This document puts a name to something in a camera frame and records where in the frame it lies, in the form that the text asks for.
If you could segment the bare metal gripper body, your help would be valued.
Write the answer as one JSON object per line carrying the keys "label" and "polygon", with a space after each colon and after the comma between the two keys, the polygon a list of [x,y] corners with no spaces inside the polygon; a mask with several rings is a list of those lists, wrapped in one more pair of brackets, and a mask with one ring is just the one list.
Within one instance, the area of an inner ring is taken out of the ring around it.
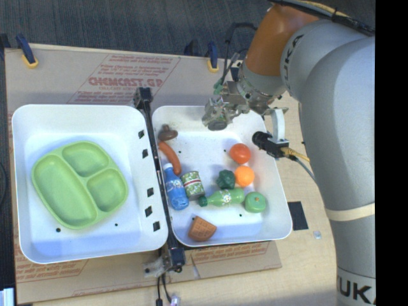
{"label": "bare metal gripper body", "polygon": [[220,120],[232,120],[251,110],[265,115],[278,97],[278,80],[238,80],[224,83],[219,80],[214,84],[214,96],[207,104],[219,107]]}

